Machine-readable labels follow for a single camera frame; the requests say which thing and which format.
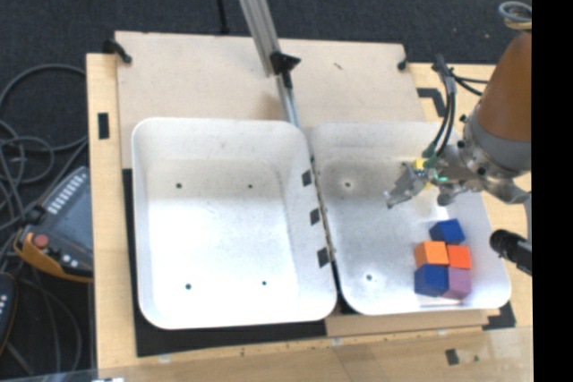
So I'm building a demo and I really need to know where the orange cube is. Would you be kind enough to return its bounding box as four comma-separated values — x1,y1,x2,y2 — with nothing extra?
446,243,474,271
413,240,450,269

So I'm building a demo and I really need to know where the pale wood board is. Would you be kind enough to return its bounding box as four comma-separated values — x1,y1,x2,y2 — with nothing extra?
114,30,503,339

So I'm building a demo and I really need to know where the black cylinder on white bracket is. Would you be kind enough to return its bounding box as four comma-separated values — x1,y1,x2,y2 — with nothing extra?
489,191,533,276

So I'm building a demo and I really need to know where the purple cube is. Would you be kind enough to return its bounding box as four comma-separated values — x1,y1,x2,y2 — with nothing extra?
441,267,473,301

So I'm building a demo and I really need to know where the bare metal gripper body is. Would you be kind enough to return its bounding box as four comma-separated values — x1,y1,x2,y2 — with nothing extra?
430,137,531,208

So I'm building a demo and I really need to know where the white plastic tray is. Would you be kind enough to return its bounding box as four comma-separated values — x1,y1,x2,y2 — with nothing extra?
131,116,338,331
307,120,513,317

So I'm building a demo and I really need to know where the blue cube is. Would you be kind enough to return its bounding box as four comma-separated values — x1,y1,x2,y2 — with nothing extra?
413,263,450,298
428,217,466,247

